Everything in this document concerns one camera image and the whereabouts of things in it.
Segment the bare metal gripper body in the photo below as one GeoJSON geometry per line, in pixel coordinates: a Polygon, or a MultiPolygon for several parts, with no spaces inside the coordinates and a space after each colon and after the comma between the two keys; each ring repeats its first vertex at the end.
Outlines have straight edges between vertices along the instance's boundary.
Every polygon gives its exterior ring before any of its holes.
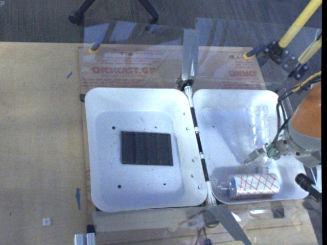
{"type": "Polygon", "coordinates": [[[321,139],[309,138],[300,142],[291,138],[279,140],[274,145],[272,158],[276,160],[284,156],[291,156],[308,168],[316,167],[321,164],[321,139]]]}

